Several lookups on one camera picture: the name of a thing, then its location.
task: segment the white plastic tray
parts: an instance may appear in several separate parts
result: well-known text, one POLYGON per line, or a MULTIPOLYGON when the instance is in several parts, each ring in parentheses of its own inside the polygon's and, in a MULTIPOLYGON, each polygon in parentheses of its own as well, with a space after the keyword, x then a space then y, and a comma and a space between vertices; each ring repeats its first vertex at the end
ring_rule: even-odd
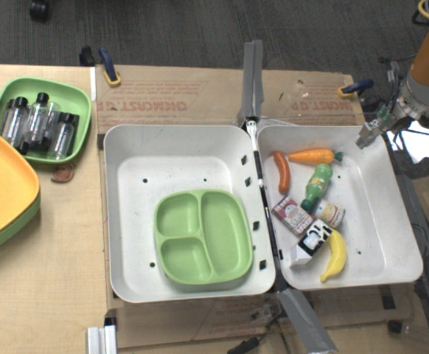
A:
POLYGON ((121 299, 161 302, 263 294, 271 288, 273 256, 251 140, 244 131, 234 126, 120 125, 109 130, 104 146, 110 276, 121 299), (156 205, 166 195, 195 189, 226 190, 243 205, 254 260, 238 280, 180 285, 162 271, 153 231, 156 205), (259 266, 263 260, 265 268, 259 266))
MULTIPOLYGON (((272 208, 281 198, 275 150, 290 153, 310 148, 343 151, 342 163, 333 162, 334 174, 324 196, 346 209, 338 231, 347 247, 344 270, 326 282, 319 280, 327 267, 329 248, 323 246, 306 265, 290 268, 290 250, 299 241, 272 216, 280 261, 287 282, 301 290, 343 288, 412 282, 422 273, 422 258, 381 137, 360 150, 355 144, 358 127, 267 126, 257 142, 262 159, 268 203, 272 208)), ((290 196, 300 204, 314 166, 289 162, 290 196)))

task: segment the yellow cable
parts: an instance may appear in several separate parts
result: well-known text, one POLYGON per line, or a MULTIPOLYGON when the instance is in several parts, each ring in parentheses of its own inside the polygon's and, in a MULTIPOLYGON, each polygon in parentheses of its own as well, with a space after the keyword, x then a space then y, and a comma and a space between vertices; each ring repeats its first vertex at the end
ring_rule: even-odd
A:
POLYGON ((424 9, 424 7, 423 7, 423 4, 424 4, 425 1, 426 0, 421 0, 418 3, 418 11, 419 11, 419 13, 421 13, 422 16, 426 17, 429 20, 429 13, 426 12, 425 9, 424 9))

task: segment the table surface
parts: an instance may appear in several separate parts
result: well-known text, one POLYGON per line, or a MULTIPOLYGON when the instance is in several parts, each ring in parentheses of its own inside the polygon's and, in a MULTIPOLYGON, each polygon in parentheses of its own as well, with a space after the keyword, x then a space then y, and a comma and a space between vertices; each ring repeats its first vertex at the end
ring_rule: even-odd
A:
MULTIPOLYGON (((0 91, 15 77, 43 77, 92 93, 91 71, 84 67, 0 65, 0 91)), ((0 353, 85 353, 88 327, 102 326, 107 313, 97 104, 84 150, 74 162, 74 178, 51 181, 52 167, 34 164, 41 183, 39 213, 0 246, 0 353)), ((424 321, 417 296, 415 319, 424 321)), ((299 337, 285 331, 291 350, 305 353, 299 337)), ((341 353, 429 353, 419 342, 390 337, 386 324, 328 329, 341 353)), ((225 353, 240 343, 231 338, 140 347, 122 353, 225 353)), ((258 353, 286 353, 272 333, 258 353)))

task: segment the caster wheel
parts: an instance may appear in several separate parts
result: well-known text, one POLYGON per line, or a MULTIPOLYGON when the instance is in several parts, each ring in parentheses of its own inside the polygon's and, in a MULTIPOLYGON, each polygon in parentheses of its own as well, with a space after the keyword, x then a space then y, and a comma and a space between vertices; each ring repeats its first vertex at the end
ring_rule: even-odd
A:
POLYGON ((32 0, 29 15, 36 20, 45 21, 49 15, 49 5, 45 1, 32 0))

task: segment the brown round object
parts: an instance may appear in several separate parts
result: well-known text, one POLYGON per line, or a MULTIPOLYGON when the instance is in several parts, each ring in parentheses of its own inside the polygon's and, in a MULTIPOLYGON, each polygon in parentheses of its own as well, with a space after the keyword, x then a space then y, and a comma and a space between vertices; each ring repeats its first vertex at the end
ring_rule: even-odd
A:
POLYGON ((74 167, 71 163, 57 164, 52 170, 51 180, 54 182, 69 182, 74 176, 74 167))

